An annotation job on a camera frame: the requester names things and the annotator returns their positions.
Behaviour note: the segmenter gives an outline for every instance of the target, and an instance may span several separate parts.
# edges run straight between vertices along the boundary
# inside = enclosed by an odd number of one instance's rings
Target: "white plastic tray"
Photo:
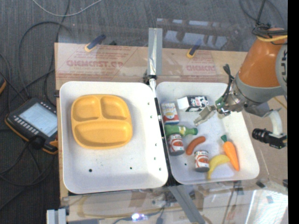
[[[133,137],[125,146],[86,149],[71,129],[71,105],[88,94],[120,96],[132,117]],[[153,92],[142,83],[67,82],[60,89],[63,180],[76,194],[163,186],[168,179]]]
[[[162,82],[157,86],[159,103],[170,102],[187,95],[207,96],[209,104],[224,93],[227,84],[223,83],[188,83]],[[198,112],[183,112],[177,108],[180,123],[189,128],[195,127],[193,120]],[[198,145],[194,151],[207,150],[209,159],[223,153],[221,136],[226,134],[228,140],[236,147],[240,170],[235,171],[230,163],[218,166],[212,173],[211,179],[206,179],[206,173],[195,171],[194,156],[182,154],[170,156],[170,165],[173,177],[181,184],[200,184],[207,182],[225,182],[234,180],[254,179],[259,174],[259,164],[252,142],[241,112],[232,112],[229,116],[220,119],[215,114],[208,121],[197,126],[197,135],[187,135],[183,138],[185,150],[188,144],[198,136],[205,136],[206,141]]]

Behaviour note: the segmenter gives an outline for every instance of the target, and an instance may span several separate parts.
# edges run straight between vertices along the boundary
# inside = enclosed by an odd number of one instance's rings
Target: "carrot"
[[[227,140],[226,135],[221,136],[221,139],[223,140],[223,149],[225,154],[229,157],[231,164],[235,168],[235,170],[239,171],[239,161],[237,157],[237,152],[235,150],[235,146],[233,145],[232,142]]]
[[[206,141],[206,138],[205,138],[204,136],[199,136],[199,137],[193,139],[193,140],[189,143],[189,145],[188,145],[188,147],[187,147],[187,149],[186,149],[186,154],[187,154],[187,155],[191,155],[191,154],[193,153],[194,148],[195,148],[198,144],[203,143],[204,141]]]

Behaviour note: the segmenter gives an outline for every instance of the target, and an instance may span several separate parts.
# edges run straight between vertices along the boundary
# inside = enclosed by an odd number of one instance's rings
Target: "green bottle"
[[[197,135],[198,130],[197,128],[187,128],[184,125],[164,125],[165,129],[165,135],[168,137],[169,135],[179,133],[182,137],[188,135],[188,134],[193,134]]]

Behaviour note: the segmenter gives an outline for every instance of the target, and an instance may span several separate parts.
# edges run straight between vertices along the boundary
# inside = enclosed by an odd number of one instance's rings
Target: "yellow divided plate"
[[[115,95],[84,95],[71,106],[71,128],[76,142],[93,149],[121,147],[133,135],[126,102]]]

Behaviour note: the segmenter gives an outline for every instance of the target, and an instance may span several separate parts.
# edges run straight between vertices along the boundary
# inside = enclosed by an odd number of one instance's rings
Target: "toy carrot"
[[[231,164],[234,166],[235,170],[239,171],[239,161],[237,157],[237,153],[235,150],[235,146],[232,142],[227,140],[226,135],[221,136],[221,139],[223,140],[223,149],[225,154],[229,157]]]

